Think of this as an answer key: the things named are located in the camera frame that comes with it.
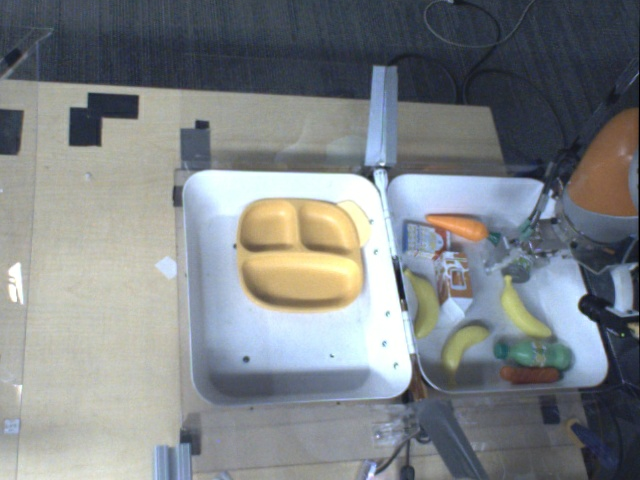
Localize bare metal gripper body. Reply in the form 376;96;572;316
517;216;581;265

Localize yellow banana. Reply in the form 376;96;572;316
403;267;442;341
440;323;492;385
500;273;554;340

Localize orange and white carton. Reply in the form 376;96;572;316
433;250;475;320

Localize orange carrot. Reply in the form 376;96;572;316
424;212;502;247

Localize white plastic tray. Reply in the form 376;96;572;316
181;169;414;408
386;173;610;396

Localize blue and white carton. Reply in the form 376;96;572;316
401;219;452;261

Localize green plastic bottle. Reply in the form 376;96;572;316
493;338;574;371

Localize orange-red sausage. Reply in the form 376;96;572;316
499;364;562;386

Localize orange divided plate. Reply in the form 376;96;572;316
235;197;375;315

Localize black cylinder on white bracket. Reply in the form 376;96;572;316
578;262;640;340

